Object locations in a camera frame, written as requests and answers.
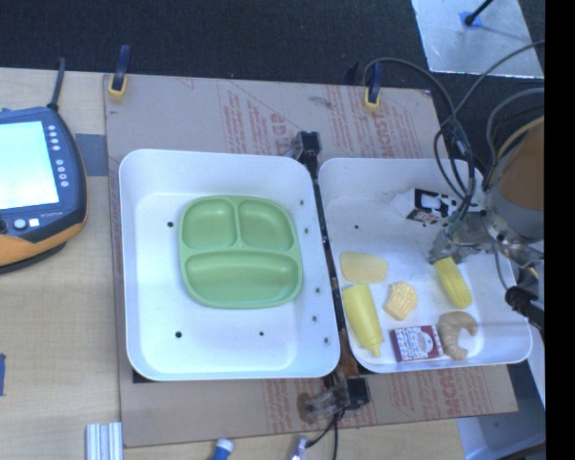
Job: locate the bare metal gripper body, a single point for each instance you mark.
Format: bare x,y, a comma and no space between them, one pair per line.
479,237

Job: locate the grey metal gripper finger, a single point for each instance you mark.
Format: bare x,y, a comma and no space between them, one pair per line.
465,254
440,251

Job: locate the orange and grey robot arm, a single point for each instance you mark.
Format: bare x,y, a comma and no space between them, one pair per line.
522,180

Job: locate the white plastic tray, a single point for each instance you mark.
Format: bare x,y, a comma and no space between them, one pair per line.
153,266
412,257

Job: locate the yellow corn cob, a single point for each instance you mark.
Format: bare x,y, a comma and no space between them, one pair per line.
454,282

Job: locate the white and black carton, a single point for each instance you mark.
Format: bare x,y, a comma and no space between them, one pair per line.
424,205

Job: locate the yellow toy fries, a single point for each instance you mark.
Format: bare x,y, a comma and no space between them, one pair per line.
401,301

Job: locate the beige croissant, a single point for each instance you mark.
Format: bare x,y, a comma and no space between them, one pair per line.
454,329

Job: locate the red small carton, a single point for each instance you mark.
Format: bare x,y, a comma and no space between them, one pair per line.
416,344

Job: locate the yellow mustard bottle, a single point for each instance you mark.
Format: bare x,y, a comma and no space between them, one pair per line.
361,315

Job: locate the thin black rod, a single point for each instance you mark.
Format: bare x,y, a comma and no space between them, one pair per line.
327,247

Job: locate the green divided plate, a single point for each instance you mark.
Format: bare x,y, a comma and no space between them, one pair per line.
239,276

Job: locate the brown cardboard board red print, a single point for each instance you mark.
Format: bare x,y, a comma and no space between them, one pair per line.
182,113

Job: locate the blue and white cylinder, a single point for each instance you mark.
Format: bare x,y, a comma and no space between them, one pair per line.
224,449

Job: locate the black cylinder on white bracket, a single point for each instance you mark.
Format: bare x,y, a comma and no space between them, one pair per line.
521,298

